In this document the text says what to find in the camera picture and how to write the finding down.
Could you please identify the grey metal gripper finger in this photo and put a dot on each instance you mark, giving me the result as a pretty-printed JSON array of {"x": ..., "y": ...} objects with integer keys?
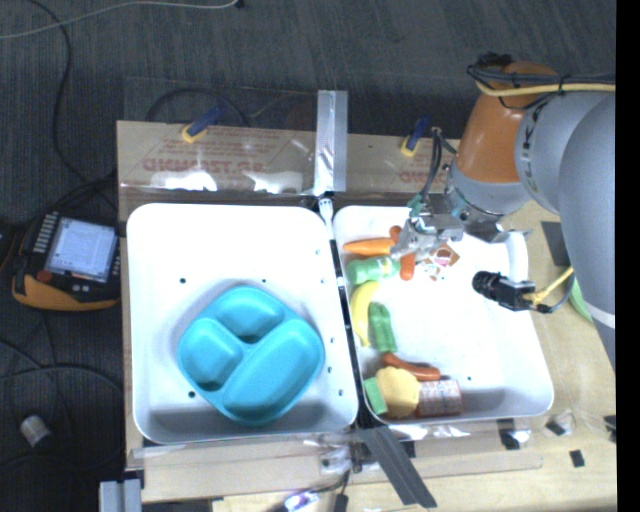
[
  {"x": 429, "y": 246},
  {"x": 407, "y": 242}
]

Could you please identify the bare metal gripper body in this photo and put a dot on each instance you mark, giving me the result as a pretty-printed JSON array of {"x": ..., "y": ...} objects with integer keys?
[{"x": 450, "y": 220}]

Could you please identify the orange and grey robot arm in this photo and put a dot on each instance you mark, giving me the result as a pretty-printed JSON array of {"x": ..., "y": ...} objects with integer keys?
[{"x": 575, "y": 165}]

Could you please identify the orange and white carton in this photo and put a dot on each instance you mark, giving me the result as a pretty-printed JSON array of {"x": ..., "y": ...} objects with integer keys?
[{"x": 442, "y": 259}]

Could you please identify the orange sausage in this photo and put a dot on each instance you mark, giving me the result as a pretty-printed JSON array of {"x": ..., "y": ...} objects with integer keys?
[
  {"x": 407, "y": 267},
  {"x": 412, "y": 370}
]

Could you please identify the orange carrot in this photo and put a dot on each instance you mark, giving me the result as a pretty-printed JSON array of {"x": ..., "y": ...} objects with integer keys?
[{"x": 367, "y": 246}]

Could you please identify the green bottle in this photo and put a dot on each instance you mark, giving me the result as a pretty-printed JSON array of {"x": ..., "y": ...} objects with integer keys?
[{"x": 367, "y": 270}]

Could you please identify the yellow banana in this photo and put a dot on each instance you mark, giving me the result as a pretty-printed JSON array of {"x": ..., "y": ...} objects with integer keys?
[{"x": 361, "y": 305}]

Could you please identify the green cucumber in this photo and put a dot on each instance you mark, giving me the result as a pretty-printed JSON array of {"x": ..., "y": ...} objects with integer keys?
[{"x": 382, "y": 327}]

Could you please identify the white plastic tray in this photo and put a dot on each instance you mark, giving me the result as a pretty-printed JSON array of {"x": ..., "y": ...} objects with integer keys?
[
  {"x": 475, "y": 350},
  {"x": 165, "y": 250}
]

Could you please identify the yellow toy bread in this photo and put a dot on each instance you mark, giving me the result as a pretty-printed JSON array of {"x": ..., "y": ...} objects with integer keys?
[{"x": 397, "y": 392}]

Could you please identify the orange can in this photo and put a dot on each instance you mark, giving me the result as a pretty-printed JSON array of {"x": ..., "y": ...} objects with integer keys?
[{"x": 440, "y": 398}]

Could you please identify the green block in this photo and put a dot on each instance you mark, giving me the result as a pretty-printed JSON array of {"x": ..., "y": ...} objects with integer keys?
[{"x": 374, "y": 397}]

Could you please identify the blue divided plate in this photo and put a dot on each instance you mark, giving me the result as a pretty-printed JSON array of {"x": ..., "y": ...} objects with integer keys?
[{"x": 270, "y": 370}]

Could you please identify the brown cardboard board red print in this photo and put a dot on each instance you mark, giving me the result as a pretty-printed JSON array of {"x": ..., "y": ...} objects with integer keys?
[{"x": 235, "y": 160}]

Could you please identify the grey metal cylinder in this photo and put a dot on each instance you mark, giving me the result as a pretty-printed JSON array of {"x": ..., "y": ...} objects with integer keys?
[{"x": 35, "y": 430}]

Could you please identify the black cylinder on white bracket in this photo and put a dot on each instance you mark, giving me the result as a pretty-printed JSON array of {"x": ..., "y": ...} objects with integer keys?
[{"x": 512, "y": 292}]

